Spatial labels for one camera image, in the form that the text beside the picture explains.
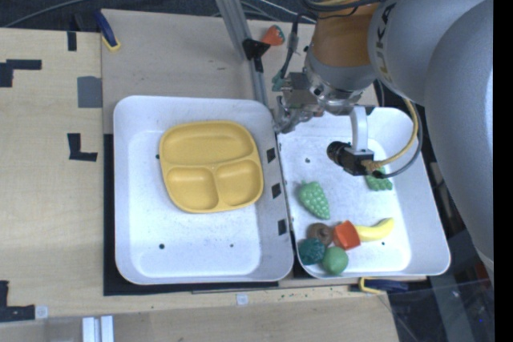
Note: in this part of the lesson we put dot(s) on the green apple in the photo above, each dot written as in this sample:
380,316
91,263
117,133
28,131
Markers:
335,261

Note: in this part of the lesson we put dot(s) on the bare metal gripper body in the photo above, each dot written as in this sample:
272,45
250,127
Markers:
298,92

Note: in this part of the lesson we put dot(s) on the yellow banana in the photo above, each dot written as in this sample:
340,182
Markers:
374,232

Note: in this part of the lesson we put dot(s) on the black block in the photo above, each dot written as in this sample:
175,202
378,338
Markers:
254,48

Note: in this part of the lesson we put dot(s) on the orange carrot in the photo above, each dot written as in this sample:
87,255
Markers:
346,236

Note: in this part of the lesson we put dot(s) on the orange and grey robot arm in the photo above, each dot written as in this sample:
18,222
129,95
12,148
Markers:
441,64

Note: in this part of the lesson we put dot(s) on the red strawberry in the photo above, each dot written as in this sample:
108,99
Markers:
273,36

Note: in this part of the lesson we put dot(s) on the brown doughnut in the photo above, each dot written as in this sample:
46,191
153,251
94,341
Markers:
318,232

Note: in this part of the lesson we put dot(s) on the white plastic tray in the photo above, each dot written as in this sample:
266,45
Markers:
192,244
360,204

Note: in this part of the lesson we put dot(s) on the pale wood board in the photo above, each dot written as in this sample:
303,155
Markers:
172,60

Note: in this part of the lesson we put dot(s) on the black cylinder on white bracket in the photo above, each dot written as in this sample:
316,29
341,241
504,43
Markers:
352,161

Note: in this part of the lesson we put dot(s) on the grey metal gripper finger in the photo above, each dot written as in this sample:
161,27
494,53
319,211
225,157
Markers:
281,122
297,121

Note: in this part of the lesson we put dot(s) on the yellow divided plate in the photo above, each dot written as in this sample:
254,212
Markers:
208,166

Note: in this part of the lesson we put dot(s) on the dark green broccoli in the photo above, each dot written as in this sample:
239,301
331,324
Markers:
312,251

